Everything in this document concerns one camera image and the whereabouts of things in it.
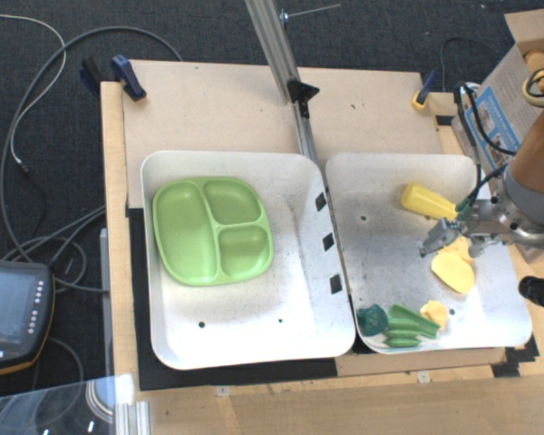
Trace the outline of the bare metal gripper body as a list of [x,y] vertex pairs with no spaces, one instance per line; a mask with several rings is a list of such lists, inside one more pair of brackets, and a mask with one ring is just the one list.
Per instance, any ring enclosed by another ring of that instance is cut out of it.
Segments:
[[544,249],[544,196],[518,202],[508,196],[478,200],[461,224],[461,232],[470,239]]

